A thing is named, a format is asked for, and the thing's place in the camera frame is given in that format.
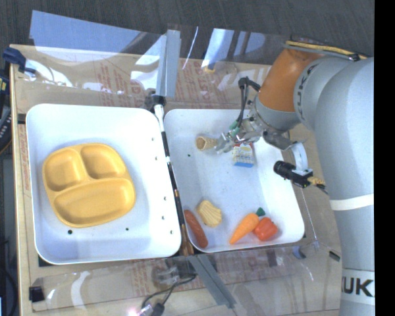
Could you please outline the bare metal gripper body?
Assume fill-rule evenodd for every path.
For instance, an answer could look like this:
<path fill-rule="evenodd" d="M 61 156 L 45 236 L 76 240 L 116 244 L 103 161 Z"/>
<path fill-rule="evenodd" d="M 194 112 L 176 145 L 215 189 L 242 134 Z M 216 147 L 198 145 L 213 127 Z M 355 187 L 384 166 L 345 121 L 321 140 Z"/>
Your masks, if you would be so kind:
<path fill-rule="evenodd" d="M 242 119 L 241 122 L 235 120 L 228 128 L 226 137 L 228 139 L 258 139 L 267 128 L 253 117 Z"/>

